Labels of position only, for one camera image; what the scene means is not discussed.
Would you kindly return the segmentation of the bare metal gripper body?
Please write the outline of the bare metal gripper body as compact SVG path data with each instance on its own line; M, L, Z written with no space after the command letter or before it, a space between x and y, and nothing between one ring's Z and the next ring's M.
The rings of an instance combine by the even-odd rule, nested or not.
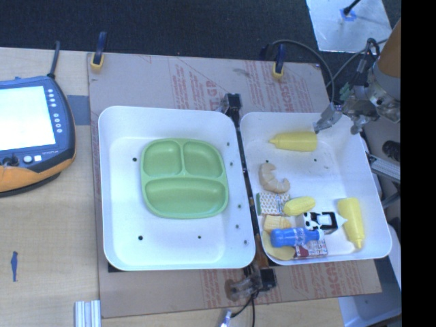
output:
M379 117L391 122L401 120L400 101L379 85L343 87L341 101L343 113L350 117L365 116L373 121Z

